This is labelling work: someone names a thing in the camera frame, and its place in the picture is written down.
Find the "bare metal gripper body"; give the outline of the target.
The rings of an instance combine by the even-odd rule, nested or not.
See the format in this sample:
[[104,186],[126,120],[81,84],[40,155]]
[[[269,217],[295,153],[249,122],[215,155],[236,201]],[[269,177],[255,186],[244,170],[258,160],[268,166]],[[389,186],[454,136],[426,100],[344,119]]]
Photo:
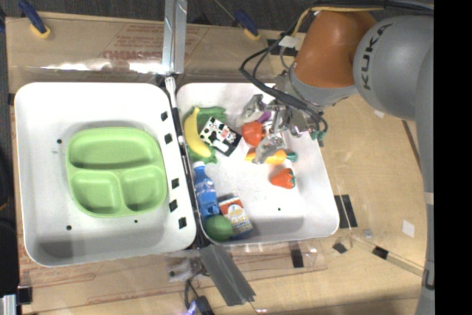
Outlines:
[[273,134],[288,131],[292,136],[307,134],[311,139],[321,135],[321,120],[317,113],[300,110],[279,100],[270,102],[270,112],[273,113],[270,126]]

